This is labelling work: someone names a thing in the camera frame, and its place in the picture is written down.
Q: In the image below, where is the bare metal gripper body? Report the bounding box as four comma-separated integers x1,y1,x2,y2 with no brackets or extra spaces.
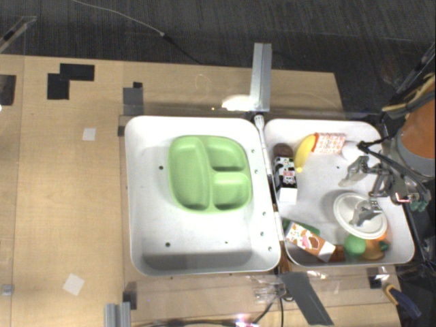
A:
369,167,427,204

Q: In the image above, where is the green ball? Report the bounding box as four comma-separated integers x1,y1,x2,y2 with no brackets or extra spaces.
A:
343,234,367,262

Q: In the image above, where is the orange carrot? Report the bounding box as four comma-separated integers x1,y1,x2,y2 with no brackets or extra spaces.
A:
362,238,391,262

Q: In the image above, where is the orange and white packet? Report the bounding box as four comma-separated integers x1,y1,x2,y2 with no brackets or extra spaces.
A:
311,131,347,155

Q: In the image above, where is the white plastic tray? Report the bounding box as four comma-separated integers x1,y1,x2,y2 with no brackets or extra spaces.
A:
123,115,282,277
264,119,416,268

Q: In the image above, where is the yellow banana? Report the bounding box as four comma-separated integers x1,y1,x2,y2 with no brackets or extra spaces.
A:
294,134,318,174

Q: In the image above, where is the orange and brown printed carton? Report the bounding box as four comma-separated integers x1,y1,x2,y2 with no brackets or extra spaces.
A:
283,221,337,263

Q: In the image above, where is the black and white cow carton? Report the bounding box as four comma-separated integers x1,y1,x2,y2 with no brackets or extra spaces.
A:
272,155,298,189

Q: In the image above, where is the small white box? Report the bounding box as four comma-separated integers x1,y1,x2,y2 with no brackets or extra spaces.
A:
277,187,299,206

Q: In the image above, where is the brown doughnut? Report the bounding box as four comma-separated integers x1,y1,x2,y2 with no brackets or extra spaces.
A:
273,142,295,158

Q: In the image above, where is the green divided plate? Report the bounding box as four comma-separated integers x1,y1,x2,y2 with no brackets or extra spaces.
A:
167,134,253,212

